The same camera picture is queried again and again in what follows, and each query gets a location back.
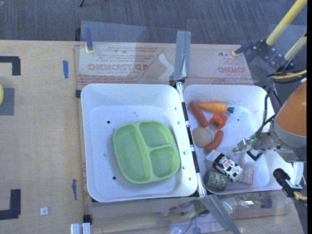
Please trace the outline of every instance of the yellow pole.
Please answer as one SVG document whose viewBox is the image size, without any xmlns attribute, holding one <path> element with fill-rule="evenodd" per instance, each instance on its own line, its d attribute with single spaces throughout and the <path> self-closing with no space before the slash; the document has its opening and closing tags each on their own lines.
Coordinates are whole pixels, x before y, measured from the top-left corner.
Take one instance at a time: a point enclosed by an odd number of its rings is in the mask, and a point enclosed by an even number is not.
<svg viewBox="0 0 312 234">
<path fill-rule="evenodd" d="M 308 0 L 297 0 L 281 22 L 276 26 L 273 32 L 269 35 L 266 40 L 266 43 L 269 46 L 273 46 L 274 43 L 278 40 L 278 38 L 283 34 L 289 24 L 295 19 L 295 17 L 299 14 L 302 8 L 307 4 Z"/>
<path fill-rule="evenodd" d="M 307 35 L 304 34 L 291 49 L 284 55 L 286 60 L 292 60 L 293 57 L 307 45 Z"/>
</svg>

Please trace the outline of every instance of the potato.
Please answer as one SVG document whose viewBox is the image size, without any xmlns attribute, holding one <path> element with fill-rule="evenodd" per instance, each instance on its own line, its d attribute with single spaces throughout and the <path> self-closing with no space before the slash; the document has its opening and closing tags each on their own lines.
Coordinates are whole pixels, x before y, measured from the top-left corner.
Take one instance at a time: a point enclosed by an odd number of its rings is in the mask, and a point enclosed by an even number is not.
<svg viewBox="0 0 312 234">
<path fill-rule="evenodd" d="M 204 127 L 197 127 L 192 131 L 194 144 L 198 147 L 204 148 L 213 141 L 213 135 Z"/>
</svg>

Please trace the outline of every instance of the red toy vegetable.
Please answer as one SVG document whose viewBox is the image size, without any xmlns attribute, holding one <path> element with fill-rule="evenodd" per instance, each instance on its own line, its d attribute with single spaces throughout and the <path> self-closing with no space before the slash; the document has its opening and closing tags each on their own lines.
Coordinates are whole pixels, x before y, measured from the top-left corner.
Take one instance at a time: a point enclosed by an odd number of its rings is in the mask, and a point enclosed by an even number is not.
<svg viewBox="0 0 312 234">
<path fill-rule="evenodd" d="M 199 124 L 202 127 L 207 127 L 208 126 L 208 120 L 204 116 L 200 107 L 194 101 L 190 102 L 190 107 L 191 107 L 192 111 L 194 112 L 195 116 L 197 117 Z"/>
<path fill-rule="evenodd" d="M 212 150 L 216 149 L 220 145 L 222 139 L 223 139 L 223 131 L 218 130 L 215 134 L 213 142 L 205 146 L 205 149 L 204 149 L 205 152 L 210 153 Z"/>
<path fill-rule="evenodd" d="M 210 120 L 210 124 L 217 129 L 221 129 L 227 120 L 228 117 L 223 113 L 216 113 Z"/>
</svg>

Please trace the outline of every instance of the yellow ball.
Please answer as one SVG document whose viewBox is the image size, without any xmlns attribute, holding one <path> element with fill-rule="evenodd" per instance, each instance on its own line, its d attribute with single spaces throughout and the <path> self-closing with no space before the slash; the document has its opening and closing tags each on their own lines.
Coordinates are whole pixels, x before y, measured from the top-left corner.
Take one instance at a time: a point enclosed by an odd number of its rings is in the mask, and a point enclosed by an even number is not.
<svg viewBox="0 0 312 234">
<path fill-rule="evenodd" d="M 4 90 L 3 90 L 3 87 L 2 87 L 2 85 L 0 83 L 0 105 L 3 102 L 3 97 L 4 97 Z"/>
</svg>

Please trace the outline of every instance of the green plate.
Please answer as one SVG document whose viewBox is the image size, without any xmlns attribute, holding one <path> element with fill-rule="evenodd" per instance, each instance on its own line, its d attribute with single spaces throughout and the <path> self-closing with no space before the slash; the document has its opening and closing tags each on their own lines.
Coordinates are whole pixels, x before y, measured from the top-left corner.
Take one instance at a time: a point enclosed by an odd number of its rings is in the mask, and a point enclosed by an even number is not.
<svg viewBox="0 0 312 234">
<path fill-rule="evenodd" d="M 132 183 L 166 179 L 180 169 L 176 142 L 162 122 L 124 124 L 114 131 L 113 144 L 120 170 Z"/>
</svg>

